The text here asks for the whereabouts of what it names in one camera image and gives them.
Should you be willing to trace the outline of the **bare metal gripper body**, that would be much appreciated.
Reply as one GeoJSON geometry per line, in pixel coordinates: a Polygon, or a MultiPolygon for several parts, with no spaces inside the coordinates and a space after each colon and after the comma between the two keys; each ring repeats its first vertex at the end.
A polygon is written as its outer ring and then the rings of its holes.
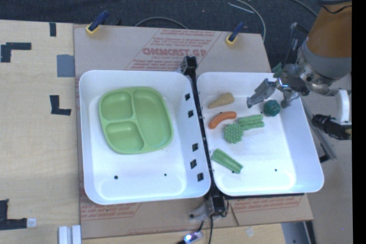
{"type": "Polygon", "coordinates": [[[323,96],[334,96],[336,89],[331,86],[341,78],[341,62],[339,59],[315,60],[310,63],[298,59],[295,63],[275,66],[276,87],[282,92],[292,91],[307,95],[314,92],[323,96]]]}

